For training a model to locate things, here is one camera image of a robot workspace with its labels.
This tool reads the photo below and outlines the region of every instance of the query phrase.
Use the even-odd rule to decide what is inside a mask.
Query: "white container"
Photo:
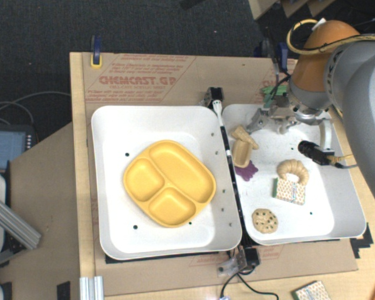
[[[253,104],[233,104],[224,109],[222,116],[231,147],[235,141],[231,132],[240,124],[247,126],[259,108]],[[330,119],[330,116],[324,113],[319,118]],[[278,125],[269,121],[265,128],[254,131],[251,136],[259,145],[251,154],[251,161],[259,171],[249,181],[238,175],[236,179],[247,233],[254,241],[273,245],[353,238],[363,234],[366,220],[349,170],[320,166],[298,151],[302,140],[320,143],[317,126],[299,124],[279,134]],[[331,147],[336,156],[343,155],[333,126]],[[309,172],[302,206],[273,197],[274,180],[278,176],[276,168],[287,159],[300,160]],[[263,234],[254,228],[252,214],[257,208],[270,209],[277,216],[276,232]]]
[[[103,106],[92,115],[104,252],[117,260],[208,253],[235,248],[242,229],[218,119],[201,106]],[[214,175],[212,201],[177,228],[159,225],[128,196],[123,174],[149,145],[173,140],[192,152]]]

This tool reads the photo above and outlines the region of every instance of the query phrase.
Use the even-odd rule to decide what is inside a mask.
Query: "black fabric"
[[[94,34],[104,52],[250,57],[266,27],[279,42],[295,22],[311,18],[306,6],[288,19],[276,4],[255,21],[248,0],[196,0],[185,9],[183,1],[189,0],[0,0],[0,101],[68,93],[69,53],[89,51]],[[321,16],[361,23],[375,16],[375,0],[337,0]],[[360,29],[375,32],[375,22]],[[32,112],[40,140],[71,121],[66,97],[20,103]],[[29,122],[16,107],[0,118]]]

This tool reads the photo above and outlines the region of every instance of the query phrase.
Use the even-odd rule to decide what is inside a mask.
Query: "cookie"
[[[261,233],[274,233],[278,229],[278,219],[269,209],[256,209],[252,214],[252,223]]]

